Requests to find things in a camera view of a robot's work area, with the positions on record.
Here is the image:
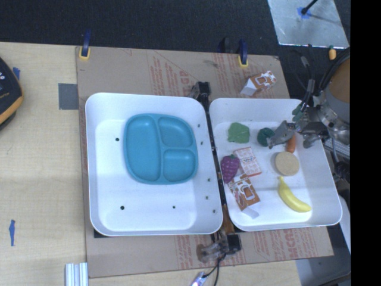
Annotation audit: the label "yellow banana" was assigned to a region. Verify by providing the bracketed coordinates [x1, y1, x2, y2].
[277, 175, 313, 213]

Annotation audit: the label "light green lettuce leaf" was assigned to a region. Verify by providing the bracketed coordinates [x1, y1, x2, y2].
[227, 122, 251, 144]

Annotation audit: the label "thin black and white rod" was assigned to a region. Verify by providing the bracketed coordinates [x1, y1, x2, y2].
[201, 93, 232, 223]

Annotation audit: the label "dark green broccoli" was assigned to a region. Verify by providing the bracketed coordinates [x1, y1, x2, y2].
[257, 127, 276, 147]

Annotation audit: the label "blue divided plate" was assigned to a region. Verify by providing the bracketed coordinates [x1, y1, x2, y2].
[123, 113, 199, 185]

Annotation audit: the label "purple grapes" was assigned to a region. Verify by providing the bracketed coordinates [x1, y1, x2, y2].
[220, 154, 241, 185]

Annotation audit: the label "brown cardboard board red print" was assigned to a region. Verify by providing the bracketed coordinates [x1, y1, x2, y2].
[75, 46, 335, 278]

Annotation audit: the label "round tan biscuit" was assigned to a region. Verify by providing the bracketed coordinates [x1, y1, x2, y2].
[274, 151, 300, 177]

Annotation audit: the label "orange and white packet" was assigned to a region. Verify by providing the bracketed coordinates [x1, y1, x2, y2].
[232, 146, 263, 178]

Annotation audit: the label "black block with thin wires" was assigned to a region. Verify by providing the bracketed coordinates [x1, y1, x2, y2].
[195, 81, 213, 101]
[227, 234, 242, 253]

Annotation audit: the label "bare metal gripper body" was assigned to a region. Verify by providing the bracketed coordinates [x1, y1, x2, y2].
[296, 105, 351, 143]

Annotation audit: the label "white plastic tray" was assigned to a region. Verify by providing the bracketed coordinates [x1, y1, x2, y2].
[85, 92, 224, 237]
[208, 97, 343, 232]

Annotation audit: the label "orange and white carton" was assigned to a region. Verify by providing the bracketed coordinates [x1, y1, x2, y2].
[227, 173, 261, 220]
[239, 70, 277, 98]

